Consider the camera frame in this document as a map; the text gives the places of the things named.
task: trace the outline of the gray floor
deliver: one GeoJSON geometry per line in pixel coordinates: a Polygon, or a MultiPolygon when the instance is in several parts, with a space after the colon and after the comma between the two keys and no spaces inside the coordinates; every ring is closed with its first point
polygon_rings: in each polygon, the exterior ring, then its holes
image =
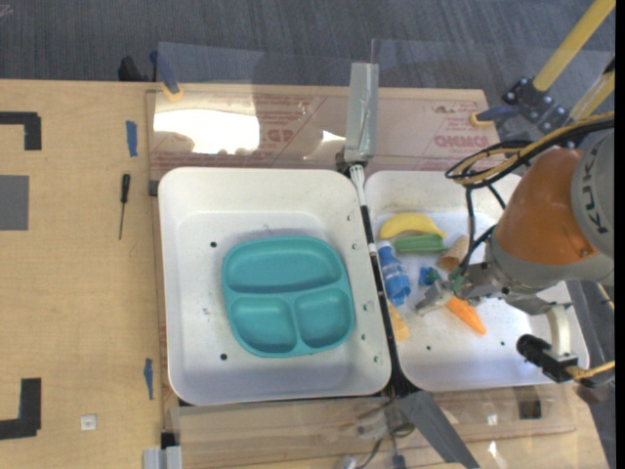
{"type": "MultiPolygon", "coordinates": [[[[382,40],[384,85],[481,88],[497,103],[537,72],[593,1],[0,0],[0,78],[114,81],[126,56],[151,74],[148,54],[160,42],[348,64],[368,60],[372,40],[382,40]]],[[[572,106],[597,78],[615,33],[612,13],[554,85],[559,102],[572,106]]],[[[212,74],[233,75],[215,64],[212,74]]],[[[602,107],[612,106],[610,98],[602,107]]],[[[611,315],[595,308],[592,286],[576,288],[590,302],[595,358],[613,356],[611,315]]],[[[613,467],[614,397],[612,384],[592,401],[613,467]]]]}

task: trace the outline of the banana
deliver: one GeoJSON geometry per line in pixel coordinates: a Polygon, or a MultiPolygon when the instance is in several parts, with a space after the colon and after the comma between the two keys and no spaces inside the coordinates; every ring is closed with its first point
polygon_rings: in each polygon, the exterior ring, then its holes
{"type": "Polygon", "coordinates": [[[447,236],[427,215],[403,212],[387,219],[380,228],[380,239],[388,239],[405,232],[433,233],[442,238],[447,236]]]}

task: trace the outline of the gray square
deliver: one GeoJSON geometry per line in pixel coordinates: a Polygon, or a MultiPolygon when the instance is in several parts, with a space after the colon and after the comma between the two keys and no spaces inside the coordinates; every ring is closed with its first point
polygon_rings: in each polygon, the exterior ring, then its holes
{"type": "Polygon", "coordinates": [[[28,230],[28,176],[0,176],[0,231],[28,230]]]}

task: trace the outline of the teal plate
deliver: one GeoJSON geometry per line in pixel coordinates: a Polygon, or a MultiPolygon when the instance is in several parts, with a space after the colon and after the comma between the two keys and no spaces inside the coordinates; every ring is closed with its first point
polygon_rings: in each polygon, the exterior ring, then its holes
{"type": "Polygon", "coordinates": [[[238,343],[264,358],[311,355],[343,344],[354,300],[343,261],[312,236],[239,243],[224,259],[222,290],[238,343]]]}

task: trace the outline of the yellow pole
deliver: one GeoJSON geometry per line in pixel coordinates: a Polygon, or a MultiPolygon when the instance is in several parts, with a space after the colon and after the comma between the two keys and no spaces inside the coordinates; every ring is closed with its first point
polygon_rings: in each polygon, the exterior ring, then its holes
{"type": "Polygon", "coordinates": [[[593,114],[593,111],[605,101],[607,96],[614,90],[616,83],[616,69],[608,74],[603,74],[601,78],[595,82],[584,97],[571,108],[570,117],[573,120],[583,120],[587,116],[593,114]]]}
{"type": "Polygon", "coordinates": [[[532,80],[536,90],[547,92],[599,25],[614,9],[616,0],[595,0],[564,39],[558,50],[532,80]]]}

